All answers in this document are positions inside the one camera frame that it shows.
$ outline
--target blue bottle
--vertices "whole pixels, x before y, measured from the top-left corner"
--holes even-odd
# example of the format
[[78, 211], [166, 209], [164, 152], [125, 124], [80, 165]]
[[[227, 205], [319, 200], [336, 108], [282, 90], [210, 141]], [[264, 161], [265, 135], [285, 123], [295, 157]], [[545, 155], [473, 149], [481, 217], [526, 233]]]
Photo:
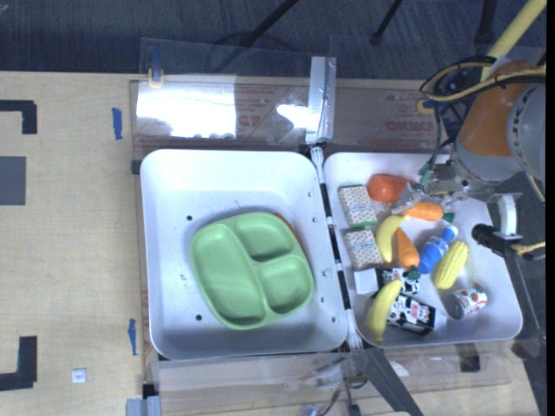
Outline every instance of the blue bottle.
[[440, 236], [432, 236], [428, 239], [419, 251], [420, 263], [416, 267], [418, 272], [421, 274], [429, 274], [447, 252], [449, 242], [456, 238], [458, 233], [459, 230], [452, 225], [448, 225]]

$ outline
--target yellow banana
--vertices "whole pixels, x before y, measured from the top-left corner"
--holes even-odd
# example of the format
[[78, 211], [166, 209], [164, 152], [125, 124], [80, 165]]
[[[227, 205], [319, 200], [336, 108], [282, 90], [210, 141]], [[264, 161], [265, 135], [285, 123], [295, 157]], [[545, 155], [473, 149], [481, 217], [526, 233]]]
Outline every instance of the yellow banana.
[[408, 220], [407, 215], [391, 215], [384, 218], [378, 225], [378, 231], [375, 234], [375, 243], [385, 263], [391, 263], [393, 260], [393, 235], [397, 231], [397, 228], [399, 228], [399, 225], [405, 220]]
[[368, 328], [374, 334], [376, 343], [383, 342], [383, 332], [388, 323], [389, 310], [401, 293], [402, 282], [395, 279], [387, 282], [378, 291], [368, 314]]

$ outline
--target green plate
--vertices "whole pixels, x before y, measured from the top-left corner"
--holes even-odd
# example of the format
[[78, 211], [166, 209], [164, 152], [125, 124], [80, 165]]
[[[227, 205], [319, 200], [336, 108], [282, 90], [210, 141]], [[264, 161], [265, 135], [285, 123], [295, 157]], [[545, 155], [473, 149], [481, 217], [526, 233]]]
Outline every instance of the green plate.
[[303, 249], [281, 218], [252, 212], [199, 230], [191, 265], [203, 297], [227, 327], [267, 325], [302, 308], [314, 291]]

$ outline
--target wooden table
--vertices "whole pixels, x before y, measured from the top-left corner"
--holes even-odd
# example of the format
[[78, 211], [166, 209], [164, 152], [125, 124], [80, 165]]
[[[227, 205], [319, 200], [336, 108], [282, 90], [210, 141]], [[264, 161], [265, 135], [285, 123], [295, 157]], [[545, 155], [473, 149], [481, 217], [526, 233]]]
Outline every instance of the wooden table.
[[[126, 400], [141, 393], [145, 357], [136, 176], [130, 171], [129, 84], [137, 78], [0, 73], [0, 100], [33, 100], [38, 109], [37, 134], [22, 134], [19, 113], [0, 113], [0, 156], [24, 156], [27, 168], [25, 206], [0, 205], [0, 372], [16, 370], [20, 336], [38, 341], [37, 381], [0, 392], [1, 414], [124, 414]], [[121, 110], [121, 140], [113, 108]], [[136, 355], [127, 333], [131, 319]], [[499, 346], [504, 380], [414, 393], [421, 410], [538, 414], [522, 362], [507, 343]], [[77, 368], [86, 368], [85, 382], [72, 382]], [[390, 411], [381, 397], [361, 395], [358, 403], [364, 414]], [[346, 414], [344, 405], [329, 414]]]

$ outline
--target corn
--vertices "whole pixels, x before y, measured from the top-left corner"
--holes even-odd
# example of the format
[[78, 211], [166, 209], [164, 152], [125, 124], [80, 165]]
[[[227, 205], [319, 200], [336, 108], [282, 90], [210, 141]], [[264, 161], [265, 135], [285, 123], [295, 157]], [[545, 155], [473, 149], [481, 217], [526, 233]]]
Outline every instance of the corn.
[[457, 240], [445, 253], [434, 272], [434, 285], [437, 289], [449, 289], [462, 269], [468, 256], [468, 245]]

